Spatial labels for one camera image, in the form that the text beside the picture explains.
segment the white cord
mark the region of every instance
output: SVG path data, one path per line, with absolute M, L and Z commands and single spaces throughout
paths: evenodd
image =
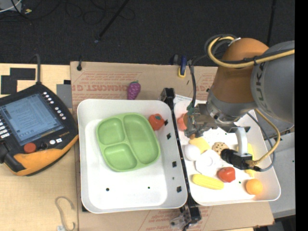
M 22 1 L 22 0 L 19 0 L 19 1 L 15 4 L 15 6 L 18 5 L 21 1 Z M 5 9 L 5 10 L 0 10 L 0 13 L 1 13 L 1 12 L 4 12 L 4 11 L 7 11 L 7 10 L 10 10 L 10 9 L 12 9 L 12 8 L 14 8 L 14 6 L 12 6 L 12 7 L 10 7 L 10 8 L 7 8 L 7 9 Z

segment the red emergency stop button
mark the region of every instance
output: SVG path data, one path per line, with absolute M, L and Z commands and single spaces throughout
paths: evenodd
M 37 149 L 37 146 L 34 143 L 27 143 L 24 145 L 24 151 L 25 153 L 33 153 Z

